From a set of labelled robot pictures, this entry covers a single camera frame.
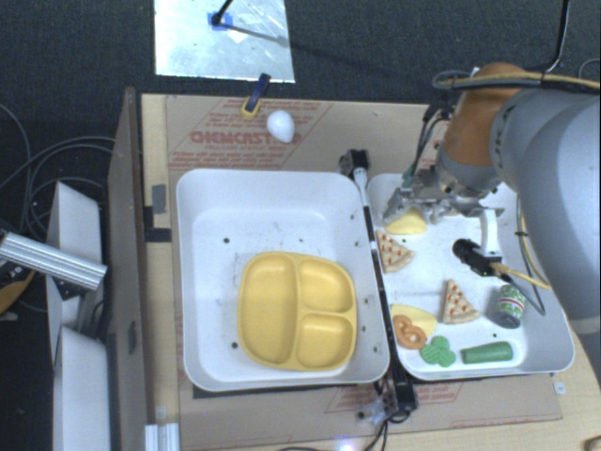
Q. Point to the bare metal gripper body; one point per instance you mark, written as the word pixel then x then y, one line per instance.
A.
pixel 429 187

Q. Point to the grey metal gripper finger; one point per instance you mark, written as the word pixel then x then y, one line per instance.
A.
pixel 435 213
pixel 394 207

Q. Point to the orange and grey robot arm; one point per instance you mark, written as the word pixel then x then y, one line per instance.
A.
pixel 554 167

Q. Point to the yellow half-round slice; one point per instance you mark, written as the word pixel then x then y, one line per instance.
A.
pixel 408 226
pixel 420 316

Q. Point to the thin black and white rod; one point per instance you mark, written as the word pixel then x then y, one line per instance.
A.
pixel 375 247

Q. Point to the pizza slice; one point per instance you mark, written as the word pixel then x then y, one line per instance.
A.
pixel 392 252
pixel 455 306

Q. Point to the white plastic tray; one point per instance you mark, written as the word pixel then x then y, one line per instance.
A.
pixel 436 280
pixel 282 214

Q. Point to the brown cardboard board red print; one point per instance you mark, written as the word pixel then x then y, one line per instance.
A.
pixel 328 129

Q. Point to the green and white can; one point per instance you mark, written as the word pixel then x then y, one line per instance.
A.
pixel 509 306

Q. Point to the orange pretzel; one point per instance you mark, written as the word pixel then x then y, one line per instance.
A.
pixel 409 334

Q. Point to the green broccoli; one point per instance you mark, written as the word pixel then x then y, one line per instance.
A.
pixel 437 353

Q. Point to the white egg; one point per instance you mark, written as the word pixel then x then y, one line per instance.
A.
pixel 281 126

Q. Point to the green cylinder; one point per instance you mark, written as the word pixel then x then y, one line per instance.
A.
pixel 486 353

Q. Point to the yellow divided plate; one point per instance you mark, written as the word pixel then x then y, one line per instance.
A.
pixel 282 308

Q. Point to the black cylinder on white bracket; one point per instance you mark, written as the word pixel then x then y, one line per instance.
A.
pixel 474 254

